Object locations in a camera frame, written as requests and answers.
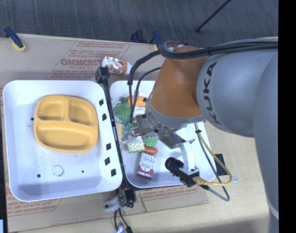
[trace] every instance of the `yellow plate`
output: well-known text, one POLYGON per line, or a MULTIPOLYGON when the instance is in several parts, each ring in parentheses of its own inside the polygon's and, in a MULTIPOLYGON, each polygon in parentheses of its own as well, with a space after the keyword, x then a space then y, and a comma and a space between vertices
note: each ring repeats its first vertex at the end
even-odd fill
POLYGON ((37 104, 34 134, 44 148, 62 152, 86 152, 97 143, 99 122, 87 100, 64 95, 43 97, 37 104))

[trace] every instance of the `yellow clamp tip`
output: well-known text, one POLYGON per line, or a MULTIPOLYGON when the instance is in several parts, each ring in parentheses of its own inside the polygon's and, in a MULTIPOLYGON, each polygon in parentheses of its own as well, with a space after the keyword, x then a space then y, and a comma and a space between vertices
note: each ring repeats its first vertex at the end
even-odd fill
POLYGON ((12 42, 12 46, 15 47, 16 50, 20 51, 20 52, 23 52, 25 49, 26 49, 26 45, 24 43, 23 44, 23 47, 19 47, 17 44, 15 44, 14 42, 12 42))

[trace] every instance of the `cardboard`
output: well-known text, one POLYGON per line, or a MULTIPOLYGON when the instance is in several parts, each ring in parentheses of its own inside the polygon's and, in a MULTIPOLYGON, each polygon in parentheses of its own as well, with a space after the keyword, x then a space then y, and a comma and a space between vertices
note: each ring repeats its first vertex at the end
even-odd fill
MULTIPOLYGON (((154 51, 150 44, 110 42, 88 39, 18 34, 26 45, 23 52, 12 46, 10 38, 0 38, 0 102, 3 120, 2 90, 13 80, 90 80, 104 56, 123 59, 133 65, 136 60, 154 51)), ((134 79, 139 79, 148 70, 162 65, 164 58, 154 57, 142 64, 134 79)), ((147 76, 155 80, 157 72, 147 76)), ((112 74, 109 84, 127 80, 112 74)), ((103 209, 103 201, 115 196, 115 191, 75 196, 62 199, 22 202, 17 200, 9 188, 7 151, 3 132, 3 154, 5 165, 6 203, 9 232, 19 232, 79 222, 112 218, 114 212, 103 209)), ((160 211, 208 203, 202 188, 172 186, 136 191, 137 201, 133 208, 125 209, 126 215, 160 211)))

